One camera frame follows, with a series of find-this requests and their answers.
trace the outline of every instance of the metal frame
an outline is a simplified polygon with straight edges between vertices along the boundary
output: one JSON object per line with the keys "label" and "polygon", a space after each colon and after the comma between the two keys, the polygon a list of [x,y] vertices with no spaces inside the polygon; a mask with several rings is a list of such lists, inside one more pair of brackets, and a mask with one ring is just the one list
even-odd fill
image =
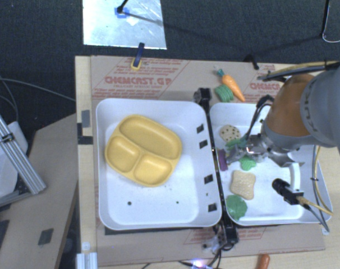
{"label": "metal frame", "polygon": [[38,194],[40,191],[44,190],[47,187],[41,177],[38,176],[37,172],[30,164],[27,156],[20,149],[20,146],[14,139],[13,133],[9,130],[6,122],[3,120],[1,115],[0,146],[3,148],[3,151],[6,153],[13,166],[18,171],[23,182],[26,184],[28,190],[30,191],[30,193],[24,194],[20,194],[19,192],[14,191],[13,193],[0,198],[0,207],[24,197]]}

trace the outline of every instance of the toy carrot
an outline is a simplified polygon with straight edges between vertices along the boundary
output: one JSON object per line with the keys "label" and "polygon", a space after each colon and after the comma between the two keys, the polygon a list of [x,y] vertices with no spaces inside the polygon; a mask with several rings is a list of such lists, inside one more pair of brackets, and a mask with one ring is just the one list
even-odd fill
{"label": "toy carrot", "polygon": [[223,75],[222,83],[230,88],[236,98],[238,98],[240,101],[245,101],[245,97],[243,96],[240,87],[233,77],[230,75]]}

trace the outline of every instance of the cardboard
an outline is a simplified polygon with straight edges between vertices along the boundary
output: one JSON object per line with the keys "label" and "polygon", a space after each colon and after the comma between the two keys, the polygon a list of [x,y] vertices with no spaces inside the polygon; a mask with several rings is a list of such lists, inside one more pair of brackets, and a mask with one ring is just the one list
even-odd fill
{"label": "cardboard", "polygon": [[[90,70],[86,69],[81,73],[84,80],[80,81],[82,87],[91,87],[91,105],[88,105],[91,109],[89,110],[94,112],[98,102],[105,98],[191,101],[194,92],[200,87],[211,88],[213,93],[211,104],[217,103],[219,99],[214,89],[221,85],[221,82],[214,73],[214,66],[222,68],[225,73],[233,76],[247,102],[254,103],[265,94],[275,96],[280,88],[278,82],[264,83],[257,81],[256,78],[266,74],[269,70],[274,71],[288,66],[259,64],[260,69],[256,71],[250,63],[144,58],[141,69],[135,72],[130,69],[131,60],[132,58],[127,57],[101,56],[82,57],[78,60],[79,63],[90,66]],[[86,74],[89,71],[91,76],[88,79],[91,85],[86,85]],[[93,125],[95,125],[94,114],[92,116]],[[94,156],[97,156],[95,139],[93,146]],[[91,177],[90,180],[94,180],[93,188],[95,188],[96,244],[91,244],[91,251],[98,252],[99,266],[213,257],[211,251],[203,249],[203,244],[214,236],[212,228],[139,232],[107,230],[98,216],[97,158],[93,160],[94,175],[87,175]],[[86,210],[85,206],[82,204],[80,206],[81,210]],[[86,227],[86,234],[89,234],[91,222],[87,224],[89,226],[84,227]],[[323,236],[317,224],[241,228],[238,235],[240,242],[229,252],[224,252],[224,257],[325,249]]]}

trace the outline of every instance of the wooden edge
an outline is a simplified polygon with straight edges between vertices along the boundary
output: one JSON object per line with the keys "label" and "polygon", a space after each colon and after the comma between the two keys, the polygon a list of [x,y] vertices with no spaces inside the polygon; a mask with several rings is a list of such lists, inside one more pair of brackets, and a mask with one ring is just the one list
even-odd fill
{"label": "wooden edge", "polygon": [[[91,117],[90,57],[75,57],[76,112],[81,134],[93,136]],[[89,125],[82,127],[82,113],[89,114]],[[79,207],[81,252],[97,251],[93,144],[78,144]]]}

